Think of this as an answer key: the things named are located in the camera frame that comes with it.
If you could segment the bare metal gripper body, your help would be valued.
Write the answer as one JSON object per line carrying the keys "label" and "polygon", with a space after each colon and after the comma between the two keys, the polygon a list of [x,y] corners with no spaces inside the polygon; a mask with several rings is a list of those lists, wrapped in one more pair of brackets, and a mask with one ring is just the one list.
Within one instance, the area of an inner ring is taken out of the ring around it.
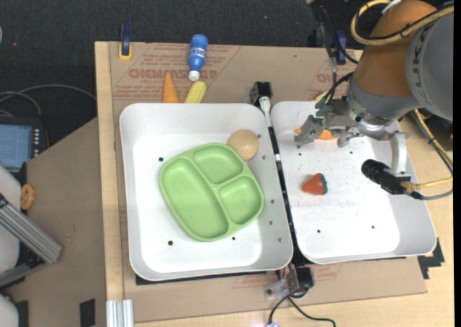
{"label": "bare metal gripper body", "polygon": [[325,99],[316,103],[316,117],[323,120],[323,128],[338,137],[341,130],[356,130],[362,137],[374,140],[389,140],[393,132],[387,127],[392,120],[378,117],[366,110],[352,98]]}

